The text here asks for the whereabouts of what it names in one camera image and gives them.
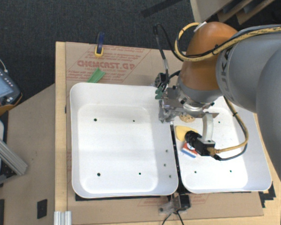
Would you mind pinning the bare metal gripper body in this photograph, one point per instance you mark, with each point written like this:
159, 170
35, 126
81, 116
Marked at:
172, 99

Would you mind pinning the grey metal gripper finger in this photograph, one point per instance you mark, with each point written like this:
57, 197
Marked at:
173, 115
163, 115

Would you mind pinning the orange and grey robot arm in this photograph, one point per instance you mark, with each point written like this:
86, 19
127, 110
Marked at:
245, 75

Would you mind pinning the tan biscuit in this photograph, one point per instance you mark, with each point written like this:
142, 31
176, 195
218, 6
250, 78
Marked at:
186, 119

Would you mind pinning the pale yellow toy food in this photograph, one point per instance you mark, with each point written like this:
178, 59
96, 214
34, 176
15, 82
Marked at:
181, 132

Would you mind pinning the red white blue carton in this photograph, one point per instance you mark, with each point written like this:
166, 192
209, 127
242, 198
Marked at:
188, 152

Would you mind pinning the white plastic tray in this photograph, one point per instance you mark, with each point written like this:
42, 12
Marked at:
217, 174
120, 144

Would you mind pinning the green plastic strip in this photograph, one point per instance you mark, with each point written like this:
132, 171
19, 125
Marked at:
96, 75

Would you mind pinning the brown cardboard board red print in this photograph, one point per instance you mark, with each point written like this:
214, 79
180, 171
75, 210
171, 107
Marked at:
130, 212

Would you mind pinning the black cylinder on white bracket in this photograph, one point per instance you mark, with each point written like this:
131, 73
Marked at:
201, 145

